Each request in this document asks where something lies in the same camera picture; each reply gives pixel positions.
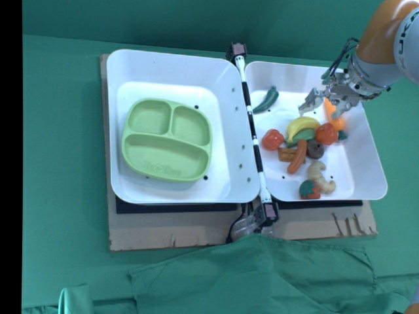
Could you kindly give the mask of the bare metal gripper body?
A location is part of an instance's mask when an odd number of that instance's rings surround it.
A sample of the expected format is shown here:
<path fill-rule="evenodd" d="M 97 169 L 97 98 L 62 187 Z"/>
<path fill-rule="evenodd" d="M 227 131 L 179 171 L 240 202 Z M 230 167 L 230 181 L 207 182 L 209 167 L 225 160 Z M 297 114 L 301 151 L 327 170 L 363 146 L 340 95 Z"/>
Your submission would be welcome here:
<path fill-rule="evenodd" d="M 359 102 L 372 100 L 382 93 L 382 88 L 371 84 L 355 72 L 334 72 L 323 79 L 325 97 L 336 107 L 354 107 Z"/>

